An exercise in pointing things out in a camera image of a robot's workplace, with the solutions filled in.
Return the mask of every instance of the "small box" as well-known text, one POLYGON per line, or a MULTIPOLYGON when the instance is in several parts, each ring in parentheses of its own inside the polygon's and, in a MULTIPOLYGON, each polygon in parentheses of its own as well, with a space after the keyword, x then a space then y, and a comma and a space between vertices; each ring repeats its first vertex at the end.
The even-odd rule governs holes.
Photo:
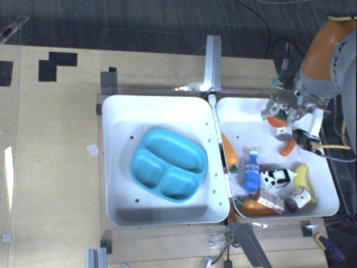
POLYGON ((284 200, 276 195, 273 195, 266 190, 259 189, 257 193, 257 202, 272 209, 278 214, 283 214, 285 212, 284 200))

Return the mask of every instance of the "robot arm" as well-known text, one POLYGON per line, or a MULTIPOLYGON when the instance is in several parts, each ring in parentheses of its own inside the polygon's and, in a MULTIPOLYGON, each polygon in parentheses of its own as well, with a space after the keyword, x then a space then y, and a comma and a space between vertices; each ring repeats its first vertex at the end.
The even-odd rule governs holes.
POLYGON ((331 99, 342 96, 342 111, 351 146, 356 153, 356 16, 349 21, 333 17, 315 36, 293 81, 280 81, 262 118, 284 112, 288 124, 307 113, 327 109, 331 99))

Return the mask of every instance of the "blue plate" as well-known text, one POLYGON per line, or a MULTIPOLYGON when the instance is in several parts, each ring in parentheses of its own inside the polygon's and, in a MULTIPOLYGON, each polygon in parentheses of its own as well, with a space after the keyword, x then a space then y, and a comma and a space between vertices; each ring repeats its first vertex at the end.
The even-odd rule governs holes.
POLYGON ((197 144, 166 129, 154 129, 141 139, 130 173, 143 189, 172 202, 184 202, 198 190, 208 165, 197 144))

